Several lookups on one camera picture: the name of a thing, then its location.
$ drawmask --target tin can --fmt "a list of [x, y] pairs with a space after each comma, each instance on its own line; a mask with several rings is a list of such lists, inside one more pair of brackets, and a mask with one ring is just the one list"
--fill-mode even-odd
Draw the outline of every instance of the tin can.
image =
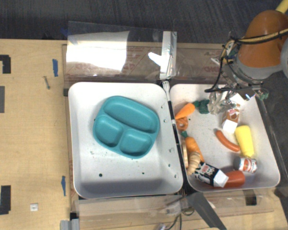
[[256, 159], [251, 158], [236, 157], [234, 160], [234, 169], [249, 173], [255, 173], [257, 170], [257, 161]]

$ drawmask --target orange sausage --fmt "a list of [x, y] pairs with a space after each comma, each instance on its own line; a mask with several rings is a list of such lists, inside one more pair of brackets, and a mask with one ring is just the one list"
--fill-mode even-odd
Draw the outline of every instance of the orange sausage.
[[234, 152], [238, 152], [240, 151], [240, 146], [230, 142], [223, 134], [223, 132], [221, 130], [218, 130], [216, 132], [216, 137], [218, 138], [218, 140], [228, 149], [234, 151]]

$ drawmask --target transparent plastic sheet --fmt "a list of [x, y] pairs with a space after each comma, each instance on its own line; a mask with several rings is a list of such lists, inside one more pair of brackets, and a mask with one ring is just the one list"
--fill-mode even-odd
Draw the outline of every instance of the transparent plastic sheet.
[[[219, 217], [274, 211], [273, 199], [267, 190], [255, 193], [256, 205], [251, 206], [246, 205], [242, 191], [221, 195], [207, 193], [205, 197]], [[77, 200], [73, 207], [80, 228], [95, 230], [143, 225], [150, 225], [148, 229], [159, 229], [160, 225], [168, 228], [179, 214], [183, 224], [202, 219], [189, 206], [186, 197], [180, 195]], [[179, 220], [173, 229], [179, 229]]]
[[65, 84], [169, 79], [176, 75], [176, 40], [171, 31], [69, 22]]

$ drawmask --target dark floor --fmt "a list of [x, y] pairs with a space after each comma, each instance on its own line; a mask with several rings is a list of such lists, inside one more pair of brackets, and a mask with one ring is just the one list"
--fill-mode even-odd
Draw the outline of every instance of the dark floor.
[[[66, 39], [68, 21], [184, 31], [180, 42], [225, 43], [231, 31], [243, 36], [258, 13], [275, 9], [281, 0], [0, 0], [0, 38]], [[288, 195], [288, 80], [282, 72], [266, 86], [265, 102], [283, 160], [280, 191]], [[288, 196], [281, 197], [288, 218]]]

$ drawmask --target white square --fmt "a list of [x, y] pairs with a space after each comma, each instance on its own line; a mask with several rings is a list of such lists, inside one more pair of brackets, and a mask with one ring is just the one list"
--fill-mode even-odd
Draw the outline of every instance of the white square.
[[38, 211], [38, 203], [30, 204], [31, 211]]

